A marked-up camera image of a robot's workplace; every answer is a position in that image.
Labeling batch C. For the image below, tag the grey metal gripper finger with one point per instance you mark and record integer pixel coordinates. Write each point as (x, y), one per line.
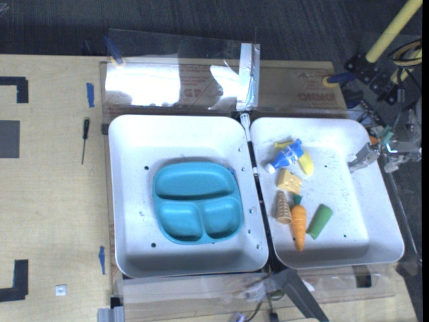
(364, 156)

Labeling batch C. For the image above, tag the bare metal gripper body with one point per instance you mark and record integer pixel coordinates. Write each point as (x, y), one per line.
(403, 151)

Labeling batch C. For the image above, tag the white plastic tray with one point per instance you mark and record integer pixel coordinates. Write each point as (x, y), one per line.
(134, 146)
(352, 213)

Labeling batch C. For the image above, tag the yellow banana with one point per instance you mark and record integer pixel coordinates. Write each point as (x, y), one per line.
(306, 164)

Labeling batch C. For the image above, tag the blue and white bottle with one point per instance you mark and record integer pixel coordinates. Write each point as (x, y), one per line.
(286, 156)

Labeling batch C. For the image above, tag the green cylinder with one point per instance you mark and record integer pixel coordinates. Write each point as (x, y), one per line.
(319, 221)

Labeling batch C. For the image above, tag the yellow cheese wedge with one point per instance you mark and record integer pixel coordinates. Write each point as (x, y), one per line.
(289, 181)

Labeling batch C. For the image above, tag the orange carrot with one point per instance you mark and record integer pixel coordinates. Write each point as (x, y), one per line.
(298, 223)

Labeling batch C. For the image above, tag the beige ice cream cone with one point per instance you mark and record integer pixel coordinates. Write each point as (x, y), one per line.
(283, 210)

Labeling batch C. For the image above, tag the blue divided plate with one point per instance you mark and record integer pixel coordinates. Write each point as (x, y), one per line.
(194, 183)

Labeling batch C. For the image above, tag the black screwdriver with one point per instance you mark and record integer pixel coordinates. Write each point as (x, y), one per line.
(86, 129)

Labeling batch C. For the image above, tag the small white square block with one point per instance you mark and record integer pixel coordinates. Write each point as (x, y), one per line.
(60, 290)

